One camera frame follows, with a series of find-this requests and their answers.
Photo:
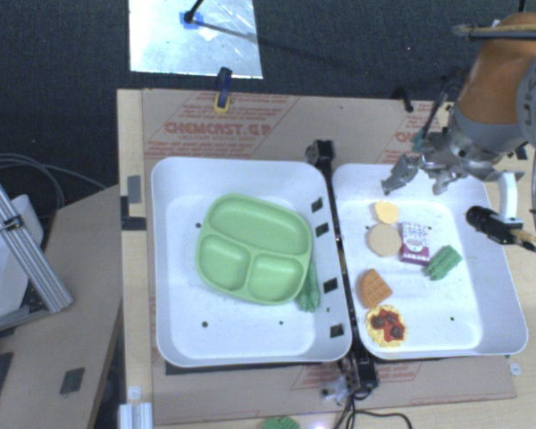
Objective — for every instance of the brown cardboard board red print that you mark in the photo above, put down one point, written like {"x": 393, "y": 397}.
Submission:
{"x": 339, "y": 123}

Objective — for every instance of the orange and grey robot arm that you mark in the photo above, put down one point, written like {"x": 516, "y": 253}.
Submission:
{"x": 500, "y": 83}

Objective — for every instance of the green divided plate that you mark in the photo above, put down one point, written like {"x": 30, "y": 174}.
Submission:
{"x": 254, "y": 244}

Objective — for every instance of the black cylinder on white bracket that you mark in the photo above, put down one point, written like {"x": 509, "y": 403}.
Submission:
{"x": 496, "y": 215}

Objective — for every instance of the tan round toy biscuit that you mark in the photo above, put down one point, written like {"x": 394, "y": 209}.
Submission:
{"x": 384, "y": 239}

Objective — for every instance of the yellow toy spaghetti with meatballs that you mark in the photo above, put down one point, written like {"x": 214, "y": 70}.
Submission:
{"x": 386, "y": 325}

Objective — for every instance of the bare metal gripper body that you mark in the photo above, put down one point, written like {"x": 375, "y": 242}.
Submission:
{"x": 451, "y": 157}

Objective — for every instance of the thin black rod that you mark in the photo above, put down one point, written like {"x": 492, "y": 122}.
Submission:
{"x": 338, "y": 239}

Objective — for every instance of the yellow toy chip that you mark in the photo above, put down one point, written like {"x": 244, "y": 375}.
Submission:
{"x": 386, "y": 212}

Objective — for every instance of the orange toy waffle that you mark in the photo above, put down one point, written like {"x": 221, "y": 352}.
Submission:
{"x": 374, "y": 288}

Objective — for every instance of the green toy asparagus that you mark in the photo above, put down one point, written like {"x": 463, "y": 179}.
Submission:
{"x": 309, "y": 291}

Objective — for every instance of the white plastic tray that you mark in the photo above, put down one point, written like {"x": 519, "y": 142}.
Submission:
{"x": 473, "y": 311}
{"x": 183, "y": 329}

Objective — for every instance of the purple and white carton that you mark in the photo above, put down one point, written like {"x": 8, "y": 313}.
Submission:
{"x": 414, "y": 244}

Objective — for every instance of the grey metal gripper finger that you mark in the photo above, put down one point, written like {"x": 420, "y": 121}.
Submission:
{"x": 396, "y": 178}
{"x": 445, "y": 181}

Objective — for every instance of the green ridged toy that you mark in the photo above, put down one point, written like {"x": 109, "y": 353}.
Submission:
{"x": 280, "y": 423}

